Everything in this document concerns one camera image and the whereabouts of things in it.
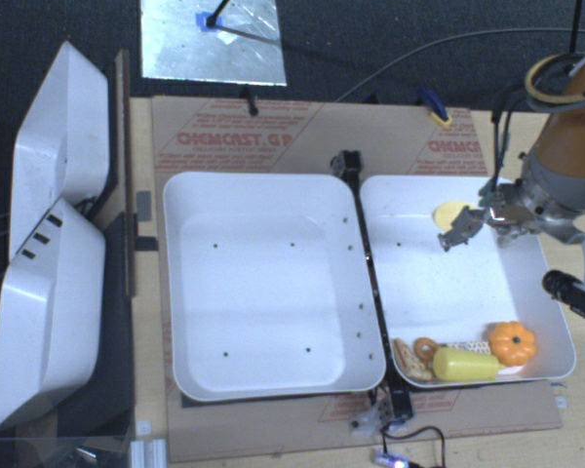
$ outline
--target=toy pumpkin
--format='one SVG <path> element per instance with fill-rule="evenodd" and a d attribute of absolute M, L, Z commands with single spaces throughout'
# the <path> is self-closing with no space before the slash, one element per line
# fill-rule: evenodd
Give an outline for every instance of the toy pumpkin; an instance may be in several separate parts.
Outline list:
<path fill-rule="evenodd" d="M 537 352 L 533 333 L 516 321 L 498 323 L 487 342 L 492 355 L 504 366 L 521 366 Z"/>

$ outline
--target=hole in bin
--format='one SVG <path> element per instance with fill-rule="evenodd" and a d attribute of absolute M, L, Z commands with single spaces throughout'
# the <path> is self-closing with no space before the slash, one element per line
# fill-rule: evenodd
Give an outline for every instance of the hole in bin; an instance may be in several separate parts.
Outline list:
<path fill-rule="evenodd" d="M 52 225 L 55 225 L 56 227 L 62 226 L 62 220 L 57 216 L 54 216 L 53 214 L 49 214 L 46 220 L 48 220 Z"/>
<path fill-rule="evenodd" d="M 39 234 L 38 232 L 35 232 L 35 235 L 33 236 L 33 238 L 35 238 L 37 241 L 39 241 L 39 243 L 43 243 L 44 245 L 47 245 L 48 243 L 50 243 L 50 238 L 44 236 L 43 234 Z"/>

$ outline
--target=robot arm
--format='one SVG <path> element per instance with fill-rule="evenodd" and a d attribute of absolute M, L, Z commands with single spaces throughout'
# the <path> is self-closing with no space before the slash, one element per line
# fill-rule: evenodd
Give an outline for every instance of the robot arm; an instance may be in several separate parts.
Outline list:
<path fill-rule="evenodd" d="M 504 240 L 545 232 L 564 244 L 580 244 L 585 257 L 585 232 L 574 225 L 577 217 L 585 215 L 585 59 L 569 73 L 570 79 L 562 95 L 539 90 L 541 69 L 560 58 L 567 57 L 544 59 L 525 79 L 531 107 L 551 112 L 551 115 L 524 157 L 521 177 L 512 184 L 500 185 L 496 185 L 493 177 L 480 191 L 483 198 L 480 206 L 483 207 L 479 210 L 464 208 L 452 223 L 452 229 L 439 236 L 445 251 L 467 243 L 486 224 Z M 559 288 L 559 276 L 552 276 L 557 282 L 549 279 L 548 285 L 545 280 L 546 290 L 572 308 L 576 305 L 573 300 L 580 298 L 583 308 L 575 311 L 585 316 L 585 277 L 580 282 L 563 276 L 571 290 Z M 568 297 L 575 290 L 579 295 Z"/>

